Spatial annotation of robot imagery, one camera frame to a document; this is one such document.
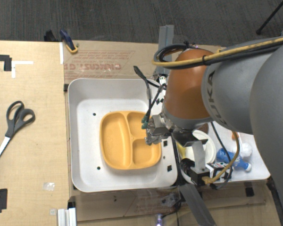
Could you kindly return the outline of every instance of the scissors blade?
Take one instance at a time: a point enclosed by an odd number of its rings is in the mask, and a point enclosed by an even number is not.
[[[4,140],[3,140],[3,142],[0,146],[0,156],[1,156],[2,152],[4,151],[4,149],[6,148],[6,146],[8,145],[9,141],[10,141],[9,137],[4,137]]]

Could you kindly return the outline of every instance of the orange plate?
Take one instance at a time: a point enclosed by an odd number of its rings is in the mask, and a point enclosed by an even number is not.
[[[100,148],[112,168],[128,170],[155,165],[161,157],[161,144],[147,145],[142,129],[145,113],[117,111],[106,114],[100,123]]]

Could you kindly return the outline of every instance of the scissors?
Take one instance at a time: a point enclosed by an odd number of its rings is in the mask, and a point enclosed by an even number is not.
[[[18,106],[18,108],[15,111],[14,118],[10,119],[9,118],[10,113],[14,108],[16,108],[16,106]],[[26,121],[24,121],[24,118],[26,116],[31,116],[31,117],[29,119],[27,119]],[[36,117],[35,117],[33,110],[25,109],[22,101],[20,101],[20,100],[15,101],[14,103],[12,103],[9,106],[9,108],[6,112],[6,120],[8,122],[8,130],[7,130],[7,132],[5,134],[5,138],[4,138],[4,140],[3,140],[3,142],[0,146],[0,156],[2,155],[3,151],[5,150],[6,146],[8,145],[10,140],[13,138],[13,136],[21,128],[23,128],[25,125],[28,125],[28,124],[34,122],[35,119],[36,119]]]

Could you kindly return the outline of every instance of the blue plastic bottle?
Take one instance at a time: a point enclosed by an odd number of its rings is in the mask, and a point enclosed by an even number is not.
[[[229,156],[231,159],[233,159],[234,157],[234,153],[232,152],[228,152]],[[216,154],[216,158],[219,160],[219,161],[224,161],[225,163],[229,163],[228,161],[228,158],[226,156],[226,153],[224,151],[223,148],[219,149],[217,154]],[[243,168],[244,170],[246,171],[250,171],[251,169],[251,165],[247,162],[245,162],[241,157],[240,155],[237,156],[235,162],[233,163],[233,167],[234,168]]]

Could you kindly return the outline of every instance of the dark gray floor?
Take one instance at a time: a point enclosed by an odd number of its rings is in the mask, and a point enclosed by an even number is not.
[[[159,27],[175,26],[174,42],[230,46],[278,36],[283,7],[255,31],[282,0],[0,0],[0,40],[60,39],[157,43]]]

